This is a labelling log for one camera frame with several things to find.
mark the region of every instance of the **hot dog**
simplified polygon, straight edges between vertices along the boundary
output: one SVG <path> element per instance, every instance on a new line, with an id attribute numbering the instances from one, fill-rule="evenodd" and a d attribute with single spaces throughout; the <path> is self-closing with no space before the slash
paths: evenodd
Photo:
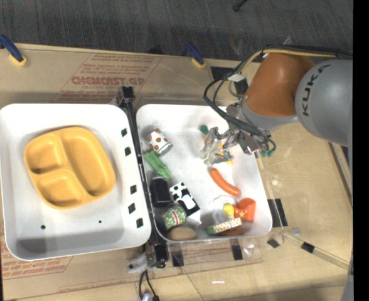
<path id="1" fill-rule="evenodd" d="M 227 192 L 228 194 L 231 194 L 233 196 L 239 196 L 240 195 L 240 190 L 239 188 L 229 184 L 228 182 L 226 182 L 226 180 L 224 180 L 221 176 L 221 174 L 218 172 L 218 169 L 216 168 L 211 168 L 210 169 L 210 175 L 212 177 L 212 179 L 214 180 L 214 182 L 216 182 L 216 184 L 222 188 L 225 192 Z"/>

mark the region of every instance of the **blue clamp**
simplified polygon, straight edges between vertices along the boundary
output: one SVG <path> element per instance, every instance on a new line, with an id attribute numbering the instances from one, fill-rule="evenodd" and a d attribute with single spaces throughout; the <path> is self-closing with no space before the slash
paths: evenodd
<path id="1" fill-rule="evenodd" d="M 197 66 L 198 68 L 202 69 L 206 66 L 206 62 L 203 59 L 203 56 L 198 51 L 197 47 L 190 42 L 184 43 L 183 45 L 184 50 L 189 53 L 193 58 L 191 62 Z"/>
<path id="2" fill-rule="evenodd" d="M 10 52 L 9 59 L 11 61 L 18 66 L 24 66 L 26 64 L 27 58 L 20 53 L 16 45 L 4 34 L 0 34 L 0 43 Z"/>

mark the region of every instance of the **table surface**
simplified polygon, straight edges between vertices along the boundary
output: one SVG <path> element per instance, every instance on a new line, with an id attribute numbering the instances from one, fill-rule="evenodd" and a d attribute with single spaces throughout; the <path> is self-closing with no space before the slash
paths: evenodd
<path id="1" fill-rule="evenodd" d="M 28 62 L 16 66 L 0 50 L 0 109 L 10 103 L 110 103 L 121 85 L 132 85 L 137 109 L 147 103 L 205 105 L 201 96 L 213 80 L 211 67 L 237 62 L 79 50 L 17 44 Z M 258 69 L 243 73 L 250 82 Z M 236 101 L 227 90 L 218 103 Z M 270 158 L 257 163 L 267 199 L 282 224 L 262 237 L 180 247 L 176 267 L 170 246 L 166 268 L 150 268 L 161 300 L 339 300 L 353 245 L 350 175 L 342 150 L 293 123 L 272 133 Z M 0 215 L 3 218 L 0 193 Z M 28 262 L 8 252 L 0 222 L 5 300 L 139 300 L 139 273 L 127 261 L 141 248 Z M 242 260 L 234 260 L 232 246 Z M 143 282 L 143 292 L 148 289 Z"/>

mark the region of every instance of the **orange plastic dish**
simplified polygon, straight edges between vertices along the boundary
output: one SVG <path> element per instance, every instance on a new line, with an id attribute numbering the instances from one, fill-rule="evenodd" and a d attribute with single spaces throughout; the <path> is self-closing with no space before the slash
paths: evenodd
<path id="1" fill-rule="evenodd" d="M 55 209 L 90 203 L 115 185 L 115 172 L 102 144 L 83 127 L 54 130 L 31 140 L 24 162 L 41 199 Z"/>

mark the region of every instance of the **orange object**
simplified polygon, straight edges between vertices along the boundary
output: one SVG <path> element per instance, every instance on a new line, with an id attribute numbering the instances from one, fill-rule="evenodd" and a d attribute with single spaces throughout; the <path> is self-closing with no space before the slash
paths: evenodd
<path id="1" fill-rule="evenodd" d="M 24 150 L 24 162 L 40 198 L 55 209 L 95 201 L 111 192 L 116 182 L 102 144 L 82 127 L 34 138 Z"/>
<path id="2" fill-rule="evenodd" d="M 237 187 L 229 184 L 228 182 L 226 182 L 226 180 L 224 180 L 223 177 L 221 176 L 221 174 L 219 173 L 218 169 L 211 168 L 210 169 L 210 175 L 211 175 L 212 179 L 214 180 L 214 182 L 220 188 L 222 188 L 225 192 L 227 192 L 228 194 L 231 194 L 233 196 L 239 196 L 240 195 L 239 188 L 237 188 Z"/>
<path id="3" fill-rule="evenodd" d="M 253 221 L 255 214 L 255 201 L 251 198 L 242 199 L 233 207 L 233 210 L 234 217 Z"/>
<path id="4" fill-rule="evenodd" d="M 246 106 L 262 116 L 295 115 L 297 87 L 313 66 L 314 63 L 306 56 L 270 53 L 259 66 L 246 92 Z"/>

